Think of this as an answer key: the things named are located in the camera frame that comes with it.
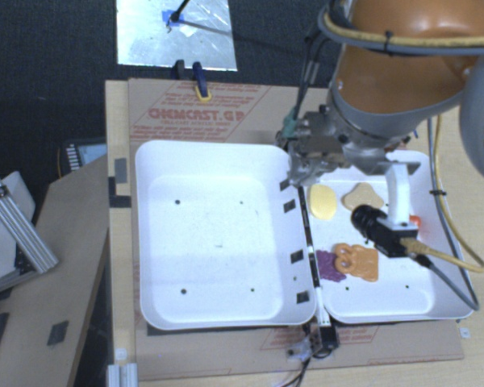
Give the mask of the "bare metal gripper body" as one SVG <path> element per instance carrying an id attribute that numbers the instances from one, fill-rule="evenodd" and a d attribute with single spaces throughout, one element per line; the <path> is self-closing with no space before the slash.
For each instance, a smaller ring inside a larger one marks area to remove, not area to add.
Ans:
<path id="1" fill-rule="evenodd" d="M 288 155 L 287 181 L 294 187 L 313 185 L 325 173 L 349 167 L 325 106 L 303 117 L 298 111 L 296 106 L 290 110 L 277 133 L 277 146 Z"/>

